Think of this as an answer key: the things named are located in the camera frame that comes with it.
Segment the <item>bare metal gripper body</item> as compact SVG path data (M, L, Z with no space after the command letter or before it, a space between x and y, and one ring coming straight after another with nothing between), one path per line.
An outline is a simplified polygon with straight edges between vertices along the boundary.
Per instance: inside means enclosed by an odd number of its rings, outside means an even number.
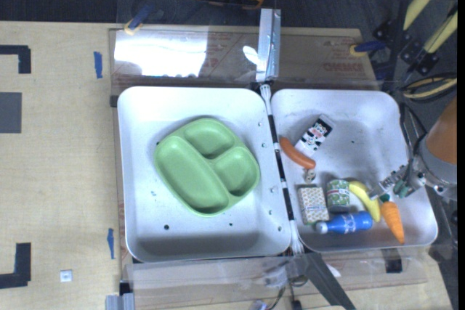
M457 168L442 160L427 163L412 160L407 167L398 196L408 197L421 188L429 187L444 200L457 200Z

